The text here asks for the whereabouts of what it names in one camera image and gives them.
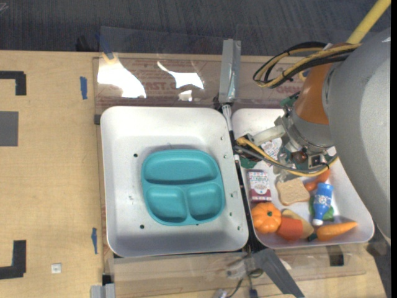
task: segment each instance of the toast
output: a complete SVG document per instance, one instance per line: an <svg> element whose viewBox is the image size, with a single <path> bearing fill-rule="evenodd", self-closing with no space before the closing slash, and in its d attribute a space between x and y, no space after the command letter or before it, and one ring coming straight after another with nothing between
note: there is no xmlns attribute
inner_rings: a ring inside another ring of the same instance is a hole
<svg viewBox="0 0 397 298"><path fill-rule="evenodd" d="M310 193L306 190L300 178L276 184L279 192L279 199L283 205L291 205L296 202L307 202L310 200Z"/></svg>

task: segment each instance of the blue bottle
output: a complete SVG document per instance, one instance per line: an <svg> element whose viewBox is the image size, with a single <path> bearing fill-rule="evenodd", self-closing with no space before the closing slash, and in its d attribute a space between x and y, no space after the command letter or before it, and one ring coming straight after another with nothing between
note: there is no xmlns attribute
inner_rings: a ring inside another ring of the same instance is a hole
<svg viewBox="0 0 397 298"><path fill-rule="evenodd" d="M327 183L319 183L314 196L313 209L314 219L311 222L314 226L323 224L323 216L331 207L332 191L334 187Z"/></svg>

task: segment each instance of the pumpkin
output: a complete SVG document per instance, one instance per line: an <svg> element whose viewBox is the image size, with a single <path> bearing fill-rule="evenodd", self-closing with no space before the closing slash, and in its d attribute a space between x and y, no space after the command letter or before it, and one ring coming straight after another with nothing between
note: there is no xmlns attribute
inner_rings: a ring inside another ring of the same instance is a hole
<svg viewBox="0 0 397 298"><path fill-rule="evenodd" d="M255 229L263 234L276 232L281 224L281 211L271 202L258 203L251 215Z"/></svg>

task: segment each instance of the white tray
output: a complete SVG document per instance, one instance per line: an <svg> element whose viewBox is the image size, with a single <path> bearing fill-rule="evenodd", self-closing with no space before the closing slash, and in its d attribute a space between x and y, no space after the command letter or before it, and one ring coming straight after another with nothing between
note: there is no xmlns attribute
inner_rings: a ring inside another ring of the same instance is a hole
<svg viewBox="0 0 397 298"><path fill-rule="evenodd" d="M243 199L225 118L207 108L111 107L100 119L107 239L123 257L234 251L248 240ZM199 149L214 157L225 208L199 225L167 226L146 210L140 170L152 152Z"/></svg>
<svg viewBox="0 0 397 298"><path fill-rule="evenodd" d="M274 127L274 121L281 115L283 115L282 109L239 109L232 115L231 119L234 136L239 138L247 133L255 135L265 129ZM281 204L275 188L276 176L273 173L273 169L263 161L257 163L254 169L263 169L268 173L272 202L278 209L290 209L310 222L308 202L299 202L288 207ZM243 169L243 178L244 185L247 188L245 169ZM327 183L334 186L331 205L334 208L335 223L342 222L344 220L354 220L358 223L357 227L348 233L340 235L327 242L320 242L318 240L312 242L308 242L306 240L289 242L274 233L260 234L256 232L257 239L269 248L298 248L345 243L363 243L369 241L369 239L373 237L374 233L372 217L361 201L357 191L354 189L350 179L347 177L340 161L337 161L332 165L331 175L327 180Z"/></svg>

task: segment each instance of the gray square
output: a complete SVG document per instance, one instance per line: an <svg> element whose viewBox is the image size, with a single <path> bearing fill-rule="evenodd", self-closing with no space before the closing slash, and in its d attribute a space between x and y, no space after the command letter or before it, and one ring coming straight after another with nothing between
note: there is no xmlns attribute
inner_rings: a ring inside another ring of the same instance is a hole
<svg viewBox="0 0 397 298"><path fill-rule="evenodd" d="M0 111L0 146L18 146L18 112Z"/></svg>

